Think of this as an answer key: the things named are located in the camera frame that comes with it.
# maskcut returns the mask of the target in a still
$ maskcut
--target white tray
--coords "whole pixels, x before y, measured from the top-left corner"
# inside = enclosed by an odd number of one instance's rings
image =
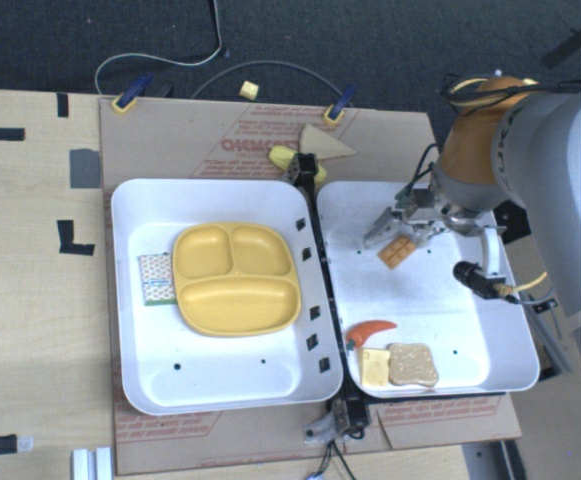
[[[286,240],[302,296],[291,326],[260,336],[208,337],[190,329],[175,304],[144,305],[138,257],[169,252],[185,228],[213,221],[269,226]],[[297,189],[279,181],[131,180],[112,196],[112,222],[122,381],[138,410],[261,407],[337,392],[343,368],[308,208]],[[304,261],[306,249],[311,257]]]
[[[521,306],[483,300],[452,274],[460,260],[482,262],[481,242],[456,233],[436,236],[390,270],[377,252],[365,249],[363,236],[383,210],[394,205],[402,183],[333,182],[319,192],[326,254],[342,332],[365,320],[389,320],[397,328],[373,335],[365,344],[425,343],[439,381],[432,389],[417,386],[368,388],[361,385],[356,352],[348,366],[360,389],[379,398],[460,395],[530,388],[539,363]],[[484,223],[493,225],[488,215]],[[510,281],[501,247],[500,272]]]

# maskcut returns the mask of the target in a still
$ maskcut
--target cardboard box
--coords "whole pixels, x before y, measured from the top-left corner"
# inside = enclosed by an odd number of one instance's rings
[[[155,417],[125,400],[120,379],[110,197],[134,178],[276,179],[268,160],[274,145],[298,149],[306,124],[357,151],[323,162],[327,181],[407,181],[434,142],[420,113],[347,109],[335,129],[324,109],[254,103],[141,99],[126,115],[100,101],[102,174],[106,201],[108,286],[113,352],[117,474],[320,457],[303,426],[325,414],[325,404],[300,404]],[[509,395],[406,401],[371,406],[372,424],[346,453],[499,440],[520,435]]]

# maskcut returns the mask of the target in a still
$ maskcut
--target divided yellow plate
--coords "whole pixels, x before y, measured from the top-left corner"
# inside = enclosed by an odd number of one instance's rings
[[[252,336],[289,326],[301,310],[292,254],[273,229],[245,222],[199,224],[172,252],[179,310],[209,336]]]

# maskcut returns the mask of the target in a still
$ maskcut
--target red chili pepper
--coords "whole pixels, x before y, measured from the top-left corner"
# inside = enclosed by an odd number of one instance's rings
[[[346,348],[352,350],[362,346],[373,334],[394,329],[397,324],[387,320],[368,320],[355,325],[346,334]]]

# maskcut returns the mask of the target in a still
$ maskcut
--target yellow bowl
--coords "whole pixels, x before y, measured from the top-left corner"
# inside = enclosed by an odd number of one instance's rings
[[[279,331],[301,310],[292,254],[273,229],[213,222],[184,230],[175,242],[173,275],[181,316],[208,336]]]

